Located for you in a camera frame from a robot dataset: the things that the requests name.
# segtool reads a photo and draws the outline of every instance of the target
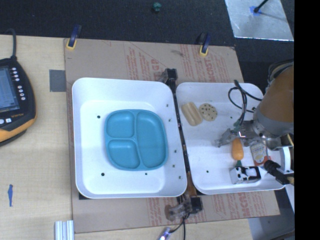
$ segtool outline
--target blue clamp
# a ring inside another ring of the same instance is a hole
[[[201,33],[201,35],[199,36],[198,44],[201,45],[199,51],[200,56],[205,57],[208,55],[210,39],[211,36],[209,33]]]
[[[80,35],[81,32],[81,25],[75,24],[73,27],[73,31],[71,33],[71,37],[66,42],[66,48],[69,50],[74,50],[76,48],[77,44],[77,38]]]

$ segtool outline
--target black floor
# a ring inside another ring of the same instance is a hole
[[[281,3],[294,36],[295,0]],[[67,38],[74,24],[80,38],[133,42],[195,44],[210,32],[210,45],[235,47],[244,81],[263,93],[269,65],[294,58],[293,41],[235,38],[225,0],[0,0],[0,34]]]

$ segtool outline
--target blue mark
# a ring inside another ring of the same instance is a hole
[[[9,189],[8,189],[9,206],[10,206],[10,207],[13,206],[13,205],[12,205],[12,196],[13,196],[13,194],[14,194],[13,187],[14,187],[14,186],[13,186],[12,184],[10,184],[10,185],[9,185]]]
[[[254,9],[256,8],[256,6],[251,6],[250,7],[250,12],[253,14],[253,16],[259,16],[262,14],[262,11],[259,9],[258,12],[254,12]]]

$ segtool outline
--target gray tape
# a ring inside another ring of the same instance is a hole
[[[66,91],[66,71],[49,69],[50,92]]]

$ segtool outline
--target white tray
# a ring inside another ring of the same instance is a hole
[[[72,86],[75,182],[87,198],[177,197],[187,188],[178,122],[170,88],[161,82],[80,78]],[[106,155],[104,123],[117,110],[156,113],[167,136],[168,158],[157,169],[128,171]]]
[[[260,89],[250,83],[241,83],[241,87],[249,94],[262,98]],[[232,184],[230,170],[235,167],[236,161],[231,156],[231,145],[215,147],[215,140],[228,129],[233,129],[233,124],[241,115],[241,109],[234,106],[228,98],[228,91],[235,87],[233,83],[199,83],[184,82],[178,85],[176,97],[179,106],[182,131],[192,181],[194,186],[203,194],[213,195],[222,193],[238,193],[250,191],[277,190],[284,187],[275,180],[275,177],[266,173],[261,168],[261,180],[254,183]],[[242,105],[241,94],[238,90],[231,92],[232,100],[239,106]],[[213,105],[217,110],[217,118],[214,121],[203,120],[196,126],[191,126],[182,112],[182,105],[193,102],[197,108],[203,103]],[[247,109],[257,107],[259,101],[248,97]],[[247,112],[245,120],[253,119],[253,114]],[[243,166],[254,166],[254,160],[249,147],[243,147]],[[271,159],[280,164],[278,151],[268,152]]]

